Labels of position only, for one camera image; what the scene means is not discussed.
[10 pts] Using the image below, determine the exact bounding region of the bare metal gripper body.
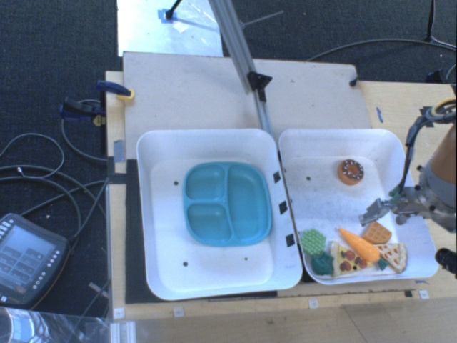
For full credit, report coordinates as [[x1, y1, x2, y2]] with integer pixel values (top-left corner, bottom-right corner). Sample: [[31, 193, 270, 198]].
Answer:
[[391, 186, 457, 233]]

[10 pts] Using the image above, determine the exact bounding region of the orange waffle biscuit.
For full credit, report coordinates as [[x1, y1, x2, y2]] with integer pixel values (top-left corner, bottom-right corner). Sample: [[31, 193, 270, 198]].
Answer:
[[361, 220, 393, 246]]

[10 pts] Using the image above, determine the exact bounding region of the orange carrot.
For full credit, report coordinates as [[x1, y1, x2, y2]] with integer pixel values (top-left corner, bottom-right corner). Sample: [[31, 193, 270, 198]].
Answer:
[[338, 227, 391, 272]]

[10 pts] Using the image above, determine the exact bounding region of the lattice pie slice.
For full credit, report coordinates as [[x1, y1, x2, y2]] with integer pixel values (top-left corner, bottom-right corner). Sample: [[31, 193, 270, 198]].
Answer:
[[374, 242, 408, 274]]

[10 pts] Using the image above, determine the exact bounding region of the brown chocolate doughnut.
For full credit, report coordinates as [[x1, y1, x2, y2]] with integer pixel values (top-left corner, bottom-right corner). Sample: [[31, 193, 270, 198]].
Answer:
[[337, 159, 366, 187]]

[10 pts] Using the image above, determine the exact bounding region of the white plastic tray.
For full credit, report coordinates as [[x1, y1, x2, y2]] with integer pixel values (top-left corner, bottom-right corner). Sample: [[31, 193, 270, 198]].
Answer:
[[278, 128, 440, 286], [136, 128, 304, 302]]

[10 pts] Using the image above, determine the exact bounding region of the pizza slice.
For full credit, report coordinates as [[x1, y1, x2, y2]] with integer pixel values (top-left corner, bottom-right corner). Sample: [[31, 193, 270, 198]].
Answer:
[[329, 241, 374, 278]]

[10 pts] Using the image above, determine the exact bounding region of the green broccoli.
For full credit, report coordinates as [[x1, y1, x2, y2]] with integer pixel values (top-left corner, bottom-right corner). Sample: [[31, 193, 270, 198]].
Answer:
[[311, 251, 336, 276]]

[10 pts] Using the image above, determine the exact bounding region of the thin black rod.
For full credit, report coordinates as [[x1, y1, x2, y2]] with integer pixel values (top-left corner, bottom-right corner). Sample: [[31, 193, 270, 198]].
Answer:
[[276, 144, 304, 268]]

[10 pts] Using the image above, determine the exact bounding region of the blue divided plate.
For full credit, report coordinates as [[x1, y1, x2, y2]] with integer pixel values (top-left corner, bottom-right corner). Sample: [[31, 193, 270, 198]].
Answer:
[[182, 161, 273, 247]]

